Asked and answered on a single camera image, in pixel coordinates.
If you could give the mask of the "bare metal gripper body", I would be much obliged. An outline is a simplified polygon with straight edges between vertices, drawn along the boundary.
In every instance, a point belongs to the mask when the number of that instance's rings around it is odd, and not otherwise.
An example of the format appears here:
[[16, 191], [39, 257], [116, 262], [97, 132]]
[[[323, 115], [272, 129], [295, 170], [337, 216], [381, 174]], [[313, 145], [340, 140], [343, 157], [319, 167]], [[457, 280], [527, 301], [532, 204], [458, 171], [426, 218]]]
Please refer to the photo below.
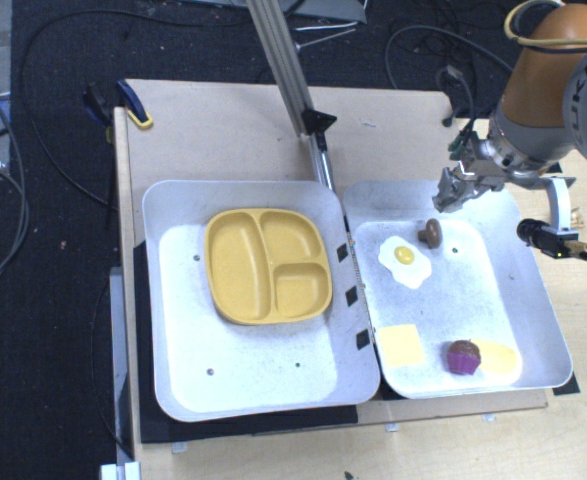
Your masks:
[[471, 131], [459, 140], [458, 153], [464, 181], [491, 190], [506, 183], [536, 190], [543, 185], [540, 171], [549, 166], [549, 137], [533, 131], [490, 131], [481, 139]]

